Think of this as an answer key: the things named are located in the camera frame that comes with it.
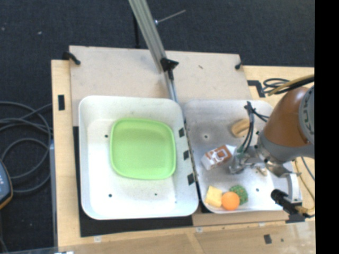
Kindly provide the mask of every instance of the yellow cheese block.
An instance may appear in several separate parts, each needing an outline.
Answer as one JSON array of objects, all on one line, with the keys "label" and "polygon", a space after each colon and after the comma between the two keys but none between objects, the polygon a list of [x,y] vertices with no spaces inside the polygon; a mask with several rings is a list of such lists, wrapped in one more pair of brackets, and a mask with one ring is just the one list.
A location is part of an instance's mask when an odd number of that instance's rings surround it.
[{"label": "yellow cheese block", "polygon": [[209,186],[206,193],[205,203],[214,207],[221,207],[221,197],[222,190],[217,189],[213,186]]}]

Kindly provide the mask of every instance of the black clip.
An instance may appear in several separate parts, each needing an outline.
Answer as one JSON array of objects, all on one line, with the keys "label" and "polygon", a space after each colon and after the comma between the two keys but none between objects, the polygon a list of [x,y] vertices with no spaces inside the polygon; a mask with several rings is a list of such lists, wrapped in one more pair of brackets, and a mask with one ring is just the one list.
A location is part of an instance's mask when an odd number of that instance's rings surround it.
[{"label": "black clip", "polygon": [[67,51],[66,51],[66,52],[63,53],[63,60],[68,60],[68,59],[73,60],[74,63],[77,64],[77,65],[80,65],[80,64],[81,64],[80,60],[78,60],[78,59],[75,57],[74,54],[72,54],[71,52],[67,52]]},{"label": "black clip", "polygon": [[168,72],[169,79],[174,80],[173,69],[179,64],[179,62],[170,60],[168,58],[162,58],[160,63],[163,67],[163,70]]}]

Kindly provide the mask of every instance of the wooden table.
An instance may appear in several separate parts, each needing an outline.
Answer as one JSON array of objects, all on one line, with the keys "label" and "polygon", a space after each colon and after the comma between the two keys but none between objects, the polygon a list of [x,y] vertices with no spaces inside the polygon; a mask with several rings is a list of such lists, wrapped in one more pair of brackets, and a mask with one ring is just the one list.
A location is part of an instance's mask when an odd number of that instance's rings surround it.
[{"label": "wooden table", "polygon": [[[304,223],[286,224],[284,218],[286,219],[287,215],[284,212],[282,214],[285,217],[278,217],[280,220],[277,220],[276,214],[270,213],[264,216],[254,213],[249,218],[236,216],[232,219],[229,217],[223,219],[219,215],[196,212],[193,214],[194,225],[192,227],[81,237],[73,149],[69,63],[64,60],[51,62],[57,237],[60,250],[82,249],[85,251],[86,249],[90,253],[90,250],[94,251],[94,248],[96,251],[100,249],[101,252],[110,253],[109,250],[114,247],[114,253],[125,253],[126,250],[134,247],[134,249],[138,248],[140,253],[150,253],[151,249],[161,253],[221,253],[226,250],[225,246],[227,250],[234,251],[241,247],[245,250],[248,247],[251,248],[252,253],[262,253],[263,248],[274,252],[283,247],[304,248],[308,251],[307,253],[314,250],[315,219]],[[244,66],[243,71],[247,80],[262,82],[272,77],[295,79],[313,74],[314,68]],[[250,90],[253,99],[264,99],[272,106],[281,98],[279,95],[260,98],[255,87],[250,87]],[[65,106],[61,109],[59,108],[59,95],[63,95],[65,99]],[[314,173],[314,161],[311,159],[307,161]],[[305,174],[305,181],[314,193],[314,182],[302,167],[301,171]],[[312,207],[313,200],[301,182],[300,187],[304,197],[304,206]]]}]

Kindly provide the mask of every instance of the black device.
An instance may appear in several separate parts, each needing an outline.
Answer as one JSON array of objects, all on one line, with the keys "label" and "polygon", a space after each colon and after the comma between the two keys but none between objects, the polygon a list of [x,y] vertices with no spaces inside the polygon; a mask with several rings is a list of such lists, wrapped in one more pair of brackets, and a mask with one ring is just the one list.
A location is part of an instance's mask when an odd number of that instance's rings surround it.
[{"label": "black device", "polygon": [[13,187],[11,178],[0,159],[0,210],[11,201],[12,197]]}]

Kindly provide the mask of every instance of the tan tube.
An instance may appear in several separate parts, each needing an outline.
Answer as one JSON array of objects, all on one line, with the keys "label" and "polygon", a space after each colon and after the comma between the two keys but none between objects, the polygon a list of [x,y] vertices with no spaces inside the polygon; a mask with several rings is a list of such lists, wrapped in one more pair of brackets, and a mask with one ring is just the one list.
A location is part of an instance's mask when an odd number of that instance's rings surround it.
[{"label": "tan tube", "polygon": [[307,90],[305,87],[293,89],[278,102],[263,130],[268,140],[286,147],[308,144],[299,124],[299,105]]}]

